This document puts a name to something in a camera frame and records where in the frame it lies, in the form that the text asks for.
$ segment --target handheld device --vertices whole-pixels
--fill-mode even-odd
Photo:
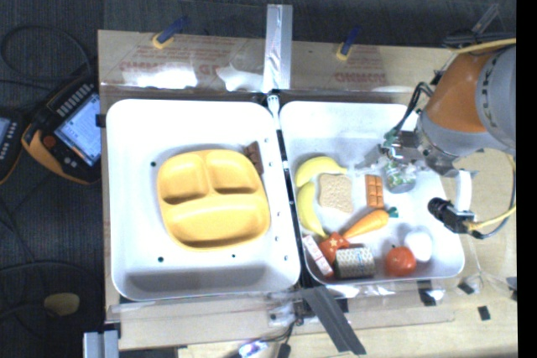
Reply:
[[[61,88],[37,111],[22,145],[47,169],[79,184],[101,178],[100,99],[93,76],[83,75]]]
[[[6,181],[17,164],[23,130],[23,115],[0,107],[0,184]]]

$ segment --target toy banana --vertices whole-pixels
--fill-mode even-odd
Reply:
[[[310,158],[303,162],[295,174],[295,185],[301,187],[310,182],[317,174],[339,173],[345,174],[347,168],[340,166],[336,160],[321,155],[319,157]]]
[[[299,189],[296,199],[296,210],[299,215],[299,221],[305,229],[318,234],[325,239],[328,235],[323,230],[321,222],[313,209],[314,199],[315,184],[313,182],[308,182]]]

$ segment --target metal bar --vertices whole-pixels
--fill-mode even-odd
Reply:
[[[263,92],[288,90],[291,84],[293,7],[268,5]]]
[[[84,358],[119,358],[118,335],[114,329],[104,333],[84,333]]]
[[[338,352],[351,351],[355,355],[367,353],[326,287],[302,289],[300,293],[325,327]]]

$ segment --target yellow divided plate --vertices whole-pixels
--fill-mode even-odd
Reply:
[[[269,229],[263,183],[252,162],[236,151],[175,155],[160,167],[157,190],[166,230],[182,246],[219,249]]]

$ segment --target toy carrot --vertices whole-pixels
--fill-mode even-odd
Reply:
[[[345,239],[350,239],[351,237],[358,236],[363,233],[378,230],[379,228],[382,228],[388,224],[389,218],[397,218],[398,216],[399,214],[397,209],[394,207],[389,210],[376,209],[373,212],[369,212],[345,233],[343,233],[343,237]]]

